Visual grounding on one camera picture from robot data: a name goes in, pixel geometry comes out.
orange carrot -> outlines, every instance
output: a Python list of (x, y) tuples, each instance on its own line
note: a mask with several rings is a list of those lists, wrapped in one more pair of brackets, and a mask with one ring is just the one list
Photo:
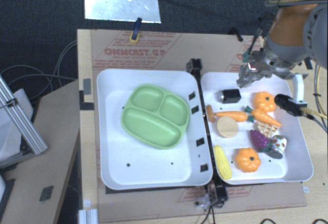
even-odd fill
[(267, 113), (265, 113), (263, 110), (255, 108), (251, 109), (249, 106), (246, 107), (245, 112), (250, 112), (254, 116), (254, 118), (257, 121), (260, 121), (262, 123), (267, 123), (270, 125), (275, 125), (278, 127), (281, 127), (281, 123), (279, 123), (276, 119), (269, 116)]
[(249, 117), (245, 112), (242, 111), (225, 111), (225, 112), (217, 112), (214, 113), (214, 115), (221, 117), (221, 116), (229, 116), (231, 117), (234, 121), (237, 122), (243, 122), (246, 121)]

orange pumpkin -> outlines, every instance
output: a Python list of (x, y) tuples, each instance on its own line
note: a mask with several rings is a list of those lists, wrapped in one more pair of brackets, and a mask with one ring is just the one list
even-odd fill
[(254, 96), (254, 105), (257, 109), (261, 109), (265, 113), (272, 112), (276, 109), (275, 99), (268, 92), (256, 93)]
[(261, 165), (261, 159), (252, 148), (241, 148), (236, 156), (236, 162), (244, 172), (254, 172)]

green plate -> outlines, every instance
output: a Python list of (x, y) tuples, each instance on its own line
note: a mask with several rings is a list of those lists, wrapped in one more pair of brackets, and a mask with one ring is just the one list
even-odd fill
[(189, 122), (189, 106), (180, 96), (158, 86), (137, 87), (124, 106), (121, 123), (126, 132), (157, 148), (177, 145)]

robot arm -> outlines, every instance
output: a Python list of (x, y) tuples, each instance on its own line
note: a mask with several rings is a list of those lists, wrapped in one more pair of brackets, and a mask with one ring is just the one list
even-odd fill
[(248, 55), (248, 63), (241, 66), (237, 84), (250, 86), (252, 82), (272, 74), (292, 79), (297, 64), (310, 57), (327, 69), (327, 0), (280, 0), (264, 46)]

yellow corn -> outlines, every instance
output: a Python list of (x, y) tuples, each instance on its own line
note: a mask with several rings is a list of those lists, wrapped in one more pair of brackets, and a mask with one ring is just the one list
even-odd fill
[(213, 150), (214, 150), (214, 156), (216, 161), (216, 167), (219, 170), (220, 176), (223, 179), (230, 179), (232, 177), (232, 171), (222, 147), (216, 145), (214, 146)]

